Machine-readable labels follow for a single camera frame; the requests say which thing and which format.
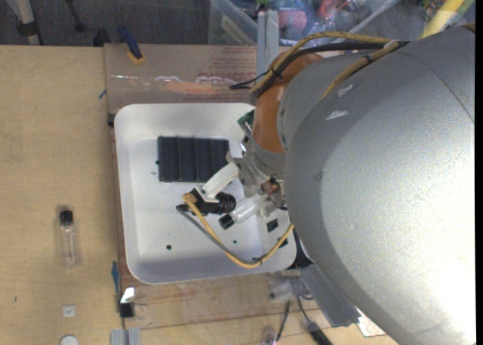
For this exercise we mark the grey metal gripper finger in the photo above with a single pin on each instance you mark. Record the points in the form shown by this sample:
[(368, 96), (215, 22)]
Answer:
[(252, 193), (273, 204)]

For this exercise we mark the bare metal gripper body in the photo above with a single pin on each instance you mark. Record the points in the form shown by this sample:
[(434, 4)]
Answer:
[(252, 173)]

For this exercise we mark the clear bottle with black cap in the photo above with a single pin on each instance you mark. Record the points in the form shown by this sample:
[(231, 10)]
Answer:
[(243, 212), (68, 239)]

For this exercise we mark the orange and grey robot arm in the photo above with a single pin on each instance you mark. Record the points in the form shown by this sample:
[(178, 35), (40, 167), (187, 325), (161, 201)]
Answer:
[(377, 185)]

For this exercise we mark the black ribbed rectangular block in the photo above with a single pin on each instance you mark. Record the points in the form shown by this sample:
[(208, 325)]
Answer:
[(188, 158)]

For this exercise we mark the white plastic tray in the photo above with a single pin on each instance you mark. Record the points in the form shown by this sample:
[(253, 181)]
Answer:
[(170, 222)]

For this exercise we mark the clear plastic storage bin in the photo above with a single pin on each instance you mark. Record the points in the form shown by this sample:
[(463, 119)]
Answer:
[(234, 30)]

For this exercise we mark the small white square piece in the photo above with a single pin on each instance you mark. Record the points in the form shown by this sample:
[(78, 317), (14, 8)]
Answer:
[(68, 310)]

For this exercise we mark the white round disc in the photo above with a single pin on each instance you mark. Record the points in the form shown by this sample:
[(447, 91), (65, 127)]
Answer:
[(68, 340)]

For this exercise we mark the yellow foam tube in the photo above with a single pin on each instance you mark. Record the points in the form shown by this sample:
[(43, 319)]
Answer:
[(451, 4)]

